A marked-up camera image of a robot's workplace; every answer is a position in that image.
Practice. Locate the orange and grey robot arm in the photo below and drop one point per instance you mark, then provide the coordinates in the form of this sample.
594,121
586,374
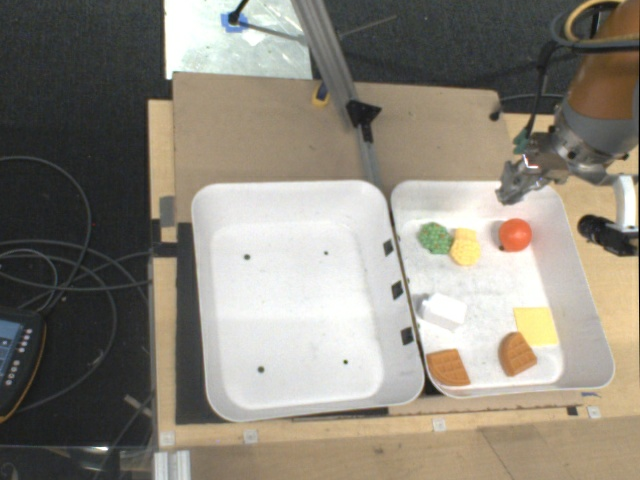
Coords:
602,83

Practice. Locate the white plastic tray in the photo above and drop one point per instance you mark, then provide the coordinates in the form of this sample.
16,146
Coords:
492,288
295,313

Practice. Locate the brown toy waffle piece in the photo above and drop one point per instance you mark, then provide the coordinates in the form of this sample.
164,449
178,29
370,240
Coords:
449,368
517,354

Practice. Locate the black cylinder on white bracket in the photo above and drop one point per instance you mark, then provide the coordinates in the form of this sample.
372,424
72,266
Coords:
607,232

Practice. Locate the yellow toy corn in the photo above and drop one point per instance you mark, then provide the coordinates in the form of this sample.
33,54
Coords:
466,250

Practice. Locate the yellow toy cheese slice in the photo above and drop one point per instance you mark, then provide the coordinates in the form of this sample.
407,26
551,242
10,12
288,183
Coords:
536,326

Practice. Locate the brown cardboard board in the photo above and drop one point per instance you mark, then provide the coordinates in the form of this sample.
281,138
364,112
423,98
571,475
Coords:
260,133

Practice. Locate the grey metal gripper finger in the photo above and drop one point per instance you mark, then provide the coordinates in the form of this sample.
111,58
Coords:
535,180
511,183

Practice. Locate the orange toy ball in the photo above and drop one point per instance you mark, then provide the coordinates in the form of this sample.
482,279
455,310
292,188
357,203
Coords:
515,235

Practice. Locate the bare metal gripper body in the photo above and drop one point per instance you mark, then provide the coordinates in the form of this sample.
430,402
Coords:
552,155

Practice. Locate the white carton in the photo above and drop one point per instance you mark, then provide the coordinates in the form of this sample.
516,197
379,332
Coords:
442,312

